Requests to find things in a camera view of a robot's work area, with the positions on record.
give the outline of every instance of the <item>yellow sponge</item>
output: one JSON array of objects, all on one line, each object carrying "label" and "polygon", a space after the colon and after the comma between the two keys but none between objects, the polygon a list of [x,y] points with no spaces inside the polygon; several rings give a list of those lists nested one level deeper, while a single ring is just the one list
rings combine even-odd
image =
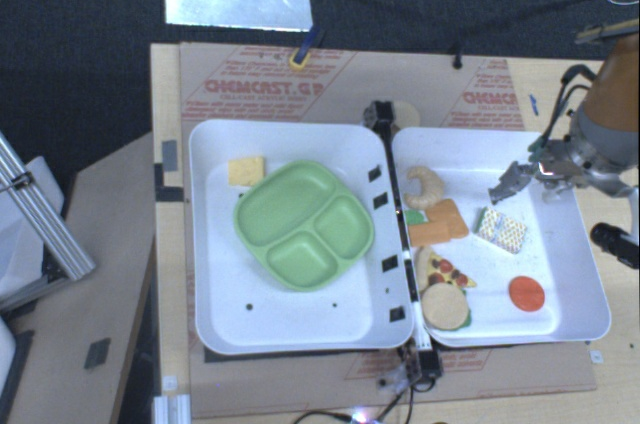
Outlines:
[{"label": "yellow sponge", "polygon": [[229,185],[253,186],[264,179],[264,157],[243,157],[228,162]]}]

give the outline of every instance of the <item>aluminum rail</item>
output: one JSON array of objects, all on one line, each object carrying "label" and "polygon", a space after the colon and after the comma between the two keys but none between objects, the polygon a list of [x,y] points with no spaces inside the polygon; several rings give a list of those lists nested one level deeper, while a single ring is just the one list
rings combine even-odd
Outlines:
[{"label": "aluminum rail", "polygon": [[0,188],[22,211],[65,275],[79,280],[96,267],[0,132]]}]

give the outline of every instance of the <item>green plastic plate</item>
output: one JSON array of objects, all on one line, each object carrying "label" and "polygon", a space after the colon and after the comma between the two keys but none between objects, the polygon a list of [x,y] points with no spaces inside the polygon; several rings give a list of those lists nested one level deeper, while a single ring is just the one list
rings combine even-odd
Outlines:
[{"label": "green plastic plate", "polygon": [[246,192],[234,226],[260,263],[298,291],[335,280],[369,250],[374,234],[360,201],[313,161],[289,163]]}]

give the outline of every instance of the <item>red tomato slice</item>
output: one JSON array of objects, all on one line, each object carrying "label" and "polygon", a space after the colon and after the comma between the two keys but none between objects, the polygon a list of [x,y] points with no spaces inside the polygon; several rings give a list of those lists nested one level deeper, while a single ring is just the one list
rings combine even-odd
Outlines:
[{"label": "red tomato slice", "polygon": [[469,279],[467,275],[460,274],[460,276],[456,278],[456,284],[458,284],[459,287],[466,287],[468,283]]},{"label": "red tomato slice", "polygon": [[451,264],[451,262],[446,259],[442,259],[440,261],[440,271],[442,271],[443,273],[449,273],[453,271],[453,264]]},{"label": "red tomato slice", "polygon": [[509,284],[509,296],[513,304],[525,312],[535,312],[544,305],[544,289],[533,278],[518,276]]},{"label": "red tomato slice", "polygon": [[444,282],[444,277],[440,273],[433,273],[429,276],[429,285],[439,284]]}]

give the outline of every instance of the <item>tabletop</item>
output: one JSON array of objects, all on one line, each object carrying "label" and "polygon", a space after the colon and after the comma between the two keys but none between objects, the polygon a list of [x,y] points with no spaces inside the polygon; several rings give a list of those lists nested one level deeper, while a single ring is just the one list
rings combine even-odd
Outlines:
[{"label": "tabletop", "polygon": [[[430,55],[418,56],[424,57],[424,63],[429,63],[431,59]],[[556,98],[560,77],[570,65],[579,62],[522,58],[507,58],[506,62],[520,103],[524,128],[531,131],[544,130]],[[593,61],[586,64],[597,71],[601,63]],[[168,147],[176,150],[175,166],[161,171],[159,175],[160,187],[170,194],[171,188],[179,188],[184,184],[182,145],[179,139],[182,137],[179,46],[153,45],[151,67],[154,162],[156,165],[162,163],[163,154],[166,156]],[[567,124],[568,119],[561,119],[556,125],[557,133],[564,134]],[[637,184],[637,171],[627,172],[624,179],[627,183]],[[629,230],[631,220],[626,200],[607,198],[592,188],[576,191],[576,196],[587,230],[601,221]],[[161,379],[163,395],[169,397],[189,394],[191,389],[183,219],[184,204],[179,198],[162,198],[156,206]],[[640,414],[640,402],[635,394],[635,387],[640,381],[638,273],[597,247],[592,248],[612,314],[609,333],[588,346],[595,352],[593,358],[597,362],[593,366],[597,382],[595,391],[421,403],[413,408],[412,422],[595,424],[635,421]],[[387,417],[387,422],[404,422],[406,412],[407,405],[399,405]],[[260,415],[259,420],[265,424],[280,424],[292,422],[298,415],[299,413]],[[305,422],[320,423],[326,422],[325,419],[314,416],[305,419]],[[193,422],[248,424],[255,421],[256,416],[234,416],[198,419]]]},{"label": "tabletop", "polygon": [[75,178],[65,220],[97,267],[9,322],[33,333],[9,423],[118,422],[153,274],[151,161],[147,134]]}]

